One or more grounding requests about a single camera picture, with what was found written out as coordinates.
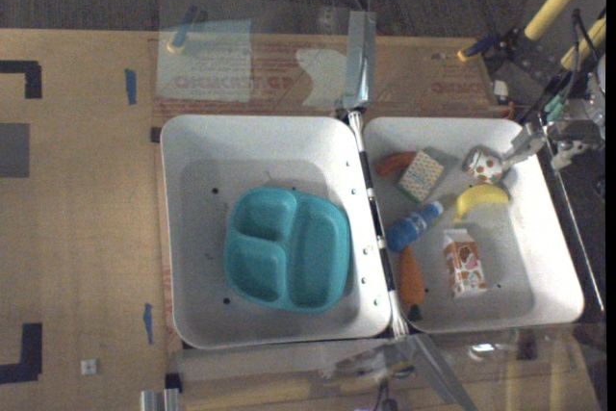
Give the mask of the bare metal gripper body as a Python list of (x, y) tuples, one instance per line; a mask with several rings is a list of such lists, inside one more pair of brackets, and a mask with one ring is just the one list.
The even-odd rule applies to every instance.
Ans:
[(582, 141), (603, 144), (606, 110), (603, 91), (589, 84), (582, 96), (558, 99), (545, 111), (552, 141)]

